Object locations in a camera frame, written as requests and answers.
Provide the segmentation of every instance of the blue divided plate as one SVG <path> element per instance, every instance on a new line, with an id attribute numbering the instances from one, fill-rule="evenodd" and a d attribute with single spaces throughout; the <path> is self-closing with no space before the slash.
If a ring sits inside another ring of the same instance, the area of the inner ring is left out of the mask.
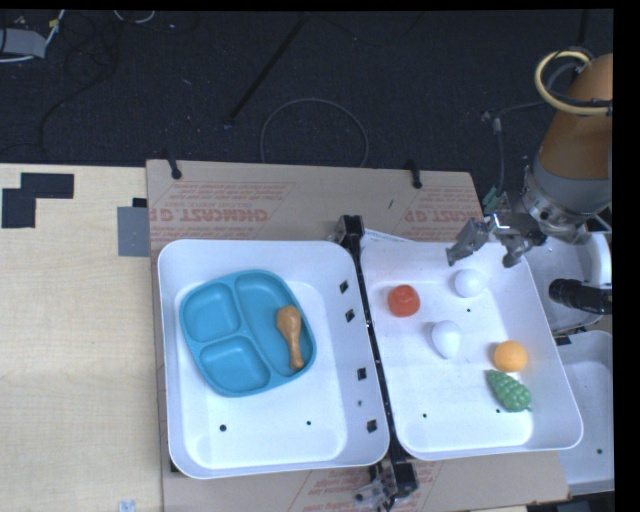
<path id="1" fill-rule="evenodd" d="M 276 326 L 278 310 L 300 311 L 300 370 L 289 367 L 289 346 Z M 305 373 L 316 342 L 304 311 L 287 284 L 266 270 L 247 270 L 191 290 L 180 305 L 180 324 L 200 372 L 213 389 L 247 396 L 286 384 Z"/>

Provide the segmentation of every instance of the white egg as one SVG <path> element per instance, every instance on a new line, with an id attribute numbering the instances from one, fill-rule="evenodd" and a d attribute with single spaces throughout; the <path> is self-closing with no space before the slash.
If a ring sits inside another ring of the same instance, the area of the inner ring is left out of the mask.
<path id="1" fill-rule="evenodd" d="M 478 270 L 460 270 L 453 281 L 456 291 L 463 297 L 475 297 L 487 286 L 487 277 Z"/>
<path id="2" fill-rule="evenodd" d="M 460 350 L 462 331 L 455 322 L 443 320 L 437 322 L 431 329 L 431 340 L 442 357 L 451 359 Z"/>

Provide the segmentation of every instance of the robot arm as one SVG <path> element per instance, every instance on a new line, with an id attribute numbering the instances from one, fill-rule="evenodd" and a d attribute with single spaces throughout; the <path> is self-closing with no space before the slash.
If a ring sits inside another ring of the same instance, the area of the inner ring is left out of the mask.
<path id="1" fill-rule="evenodd" d="M 542 80 L 546 66 L 563 57 L 583 64 L 564 95 Z M 611 204 L 613 54 L 592 59 L 574 49 L 551 53 L 539 62 L 534 83 L 557 112 L 525 172 L 524 188 L 496 198 L 487 222 L 469 220 L 447 249 L 449 265 L 478 250 L 490 235 L 507 249 L 505 267 L 517 264 L 547 236 L 583 243 L 584 223 Z"/>

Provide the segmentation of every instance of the toy food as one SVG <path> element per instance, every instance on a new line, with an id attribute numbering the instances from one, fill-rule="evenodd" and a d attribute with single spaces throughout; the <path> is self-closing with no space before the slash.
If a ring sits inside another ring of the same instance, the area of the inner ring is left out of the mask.
<path id="1" fill-rule="evenodd" d="M 453 285 L 462 297 L 475 297 L 486 288 L 487 278 L 478 270 L 466 268 L 456 274 Z"/>
<path id="2" fill-rule="evenodd" d="M 526 349 L 513 340 L 503 341 L 493 352 L 493 363 L 502 372 L 518 372 L 525 367 L 528 359 Z"/>
<path id="3" fill-rule="evenodd" d="M 293 305 L 284 306 L 278 309 L 276 315 L 276 327 L 284 336 L 289 345 L 289 367 L 292 370 L 300 370 L 304 367 L 304 361 L 300 355 L 300 328 L 302 326 L 302 316 L 300 311 Z"/>
<path id="4" fill-rule="evenodd" d="M 530 411 L 531 392 L 524 384 L 506 373 L 496 370 L 488 372 L 489 384 L 500 403 L 510 412 Z"/>
<path id="5" fill-rule="evenodd" d="M 411 316 L 420 309 L 418 292 L 408 284 L 401 284 L 391 290 L 387 295 L 387 302 L 395 316 Z"/>
<path id="6" fill-rule="evenodd" d="M 431 340 L 445 359 L 455 357 L 460 349 L 462 332 L 460 327 L 451 320 L 436 323 L 431 329 Z"/>

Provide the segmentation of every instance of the yellow cable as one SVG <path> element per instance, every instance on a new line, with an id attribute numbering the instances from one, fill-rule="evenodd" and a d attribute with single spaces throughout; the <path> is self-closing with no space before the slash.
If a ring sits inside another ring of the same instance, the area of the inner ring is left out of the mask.
<path id="1" fill-rule="evenodd" d="M 562 110 L 563 112 L 568 112 L 569 114 L 587 115 L 587 116 L 607 115 L 610 111 L 609 107 L 579 107 L 576 105 L 571 105 L 569 103 L 564 103 L 563 101 L 560 101 L 559 99 L 549 94 L 546 87 L 542 83 L 542 70 L 551 60 L 557 59 L 560 57 L 573 57 L 584 62 L 585 64 L 591 60 L 588 55 L 582 52 L 570 51 L 570 50 L 553 52 L 547 55 L 546 57 L 544 57 L 538 64 L 538 67 L 536 68 L 535 77 L 534 77 L 536 89 L 540 93 L 540 96 L 542 96 L 542 99 L 544 99 L 547 103 L 557 108 L 558 110 Z"/>

